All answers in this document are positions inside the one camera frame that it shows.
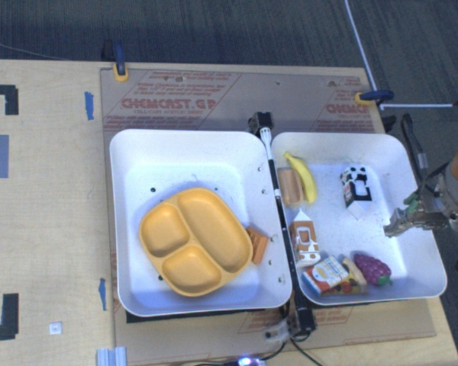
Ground white plastic tray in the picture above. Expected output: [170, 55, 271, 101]
[269, 130, 448, 307]
[108, 128, 293, 318]

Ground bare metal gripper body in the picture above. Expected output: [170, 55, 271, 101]
[403, 204, 458, 236]

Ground brown cardboard board red print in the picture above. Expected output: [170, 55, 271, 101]
[100, 66, 437, 364]

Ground orange and white carton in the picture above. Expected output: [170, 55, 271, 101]
[289, 208, 321, 268]

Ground purple grapes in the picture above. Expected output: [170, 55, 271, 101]
[353, 253, 393, 287]

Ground yellow white and red packet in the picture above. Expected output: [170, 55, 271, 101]
[301, 255, 350, 296]

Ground tan bread slice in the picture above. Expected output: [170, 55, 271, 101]
[277, 167, 305, 206]

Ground yellow divided plate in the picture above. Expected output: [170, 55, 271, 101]
[138, 187, 254, 297]

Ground pizza slice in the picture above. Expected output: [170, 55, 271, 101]
[322, 256, 369, 296]

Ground black and white carton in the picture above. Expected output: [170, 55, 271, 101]
[340, 165, 373, 220]

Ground thin black and white rod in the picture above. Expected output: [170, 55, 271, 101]
[259, 127, 305, 312]

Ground black block with thin wires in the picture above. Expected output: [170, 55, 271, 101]
[293, 302, 317, 337]
[247, 111, 273, 136]

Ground orange biscuit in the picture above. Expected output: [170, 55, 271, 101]
[245, 226, 269, 265]

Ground yellow banana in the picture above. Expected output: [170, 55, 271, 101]
[283, 151, 318, 204]

